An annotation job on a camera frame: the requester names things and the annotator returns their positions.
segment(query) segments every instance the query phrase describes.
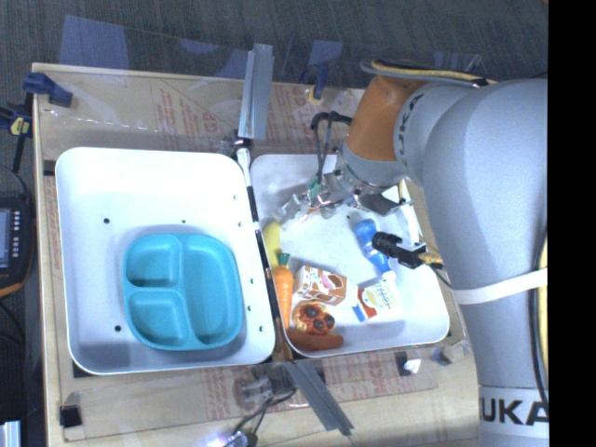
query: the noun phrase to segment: kuka logo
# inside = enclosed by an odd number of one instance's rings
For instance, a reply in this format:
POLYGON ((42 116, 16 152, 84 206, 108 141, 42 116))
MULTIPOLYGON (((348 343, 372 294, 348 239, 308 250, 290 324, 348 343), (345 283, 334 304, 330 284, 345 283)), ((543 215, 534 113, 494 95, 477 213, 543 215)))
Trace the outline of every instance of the kuka logo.
POLYGON ((549 422, 549 411, 541 401, 480 398, 480 416, 484 422, 516 426, 549 422))

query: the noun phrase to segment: food packaging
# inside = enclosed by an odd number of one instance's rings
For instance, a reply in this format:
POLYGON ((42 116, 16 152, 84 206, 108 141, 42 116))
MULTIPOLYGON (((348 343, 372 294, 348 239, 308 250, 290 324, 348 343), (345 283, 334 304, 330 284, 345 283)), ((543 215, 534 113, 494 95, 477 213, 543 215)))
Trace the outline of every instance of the food packaging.
POLYGON ((395 272, 385 272, 380 281, 358 289, 358 300, 352 306, 360 322, 400 306, 395 272))
POLYGON ((349 281, 342 275, 305 265, 295 275, 294 292, 303 300, 339 305, 345 299, 349 281))

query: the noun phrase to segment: electronic device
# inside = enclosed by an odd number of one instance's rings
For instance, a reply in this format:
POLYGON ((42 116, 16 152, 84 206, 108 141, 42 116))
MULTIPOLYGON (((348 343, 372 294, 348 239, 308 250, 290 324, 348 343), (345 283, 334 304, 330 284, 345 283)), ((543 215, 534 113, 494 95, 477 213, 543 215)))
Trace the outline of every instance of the electronic device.
POLYGON ((20 289, 31 271, 34 255, 34 217, 25 184, 17 174, 0 164, 15 179, 21 193, 0 197, 0 298, 20 289))

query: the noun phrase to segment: display screen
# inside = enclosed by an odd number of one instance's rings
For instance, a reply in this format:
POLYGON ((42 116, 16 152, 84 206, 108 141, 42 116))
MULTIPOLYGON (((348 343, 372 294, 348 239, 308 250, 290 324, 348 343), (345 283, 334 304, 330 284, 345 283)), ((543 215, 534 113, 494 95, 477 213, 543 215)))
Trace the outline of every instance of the display screen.
POLYGON ((10 235, 10 210, 0 209, 0 268, 8 267, 8 236, 10 235))

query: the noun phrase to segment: black cable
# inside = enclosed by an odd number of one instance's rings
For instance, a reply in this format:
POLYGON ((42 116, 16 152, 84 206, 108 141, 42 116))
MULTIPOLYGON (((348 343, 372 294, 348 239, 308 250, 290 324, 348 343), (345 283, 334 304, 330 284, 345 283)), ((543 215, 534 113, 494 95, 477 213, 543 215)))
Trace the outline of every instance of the black cable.
MULTIPOLYGON (((546 243, 546 232, 541 244, 541 249, 543 250, 545 243, 546 243)), ((538 270, 540 268, 540 258, 541 252, 539 252, 535 257, 534 262, 534 269, 538 270)), ((538 289, 531 290, 528 297, 528 312, 530 318, 530 339, 532 344, 532 364, 534 367, 534 377, 536 381, 536 387, 538 389, 538 393, 540 394, 540 399, 542 400, 542 404, 544 405, 544 409, 549 414, 549 395, 547 394, 547 390, 545 387, 545 379, 544 379, 544 372, 543 372, 543 365, 542 365, 542 357, 541 357, 541 347, 540 347, 540 326, 538 322, 538 289)))
POLYGON ((19 332, 19 337, 21 338, 21 341, 24 343, 25 342, 25 331, 21 327, 19 321, 17 320, 17 317, 15 317, 10 312, 10 310, 2 304, 1 301, 0 301, 0 309, 2 309, 2 311, 4 311, 7 314, 8 318, 13 322, 13 324, 15 325, 15 328, 19 332))
POLYGON ((245 415, 244 417, 242 417, 242 419, 240 419, 240 421, 236 424, 236 426, 234 427, 234 429, 232 430, 232 433, 236 433, 238 432, 245 424, 247 424, 250 420, 254 419, 256 416, 260 415, 261 419, 259 420, 259 423, 257 424, 257 427, 252 431, 252 433, 256 432, 256 429, 258 428, 258 426, 261 424, 261 422, 263 421, 263 417, 267 411, 267 409, 269 409, 270 407, 273 407, 275 405, 280 404, 281 402, 284 402, 285 400, 288 400, 289 398, 291 398, 294 394, 296 393, 296 389, 293 389, 291 392, 288 393, 288 395, 279 398, 277 400, 273 400, 273 398, 269 398, 268 400, 266 400, 259 409, 257 409, 254 413, 251 413, 249 415, 245 415))
POLYGON ((449 288, 453 288, 451 286, 451 283, 449 281, 447 281, 447 279, 439 272, 439 270, 444 271, 444 269, 445 269, 442 264, 428 264, 428 266, 430 266, 432 271, 435 272, 435 275, 437 276, 437 278, 440 279, 440 281, 442 281, 449 288))
POLYGON ((23 343, 19 342, 19 340, 17 338, 10 336, 9 334, 4 334, 3 332, 0 332, 0 340, 8 341, 9 343, 11 343, 13 346, 17 347, 20 350, 25 349, 25 346, 23 345, 23 343))
POLYGON ((321 183, 323 179, 323 166, 325 165, 325 160, 327 159, 327 154, 329 153, 329 144, 331 143, 331 136, 332 136, 332 124, 334 122, 342 122, 347 124, 348 126, 352 122, 352 118, 346 115, 340 115, 335 111, 331 111, 330 113, 317 113, 313 116, 310 122, 310 128, 315 132, 315 145, 317 147, 317 162, 318 162, 318 169, 317 169, 317 182, 321 183), (327 130, 325 132, 325 138, 323 140, 323 147, 321 148, 320 139, 318 136, 318 125, 321 121, 327 120, 327 130))
POLYGON ((27 185, 22 180, 22 178, 19 177, 13 170, 10 170, 7 166, 5 166, 2 163, 0 163, 0 169, 4 170, 5 172, 7 172, 10 175, 10 177, 12 177, 12 179, 20 187, 20 193, 23 196, 23 198, 25 200, 28 200, 29 199, 29 190, 27 189, 27 185))

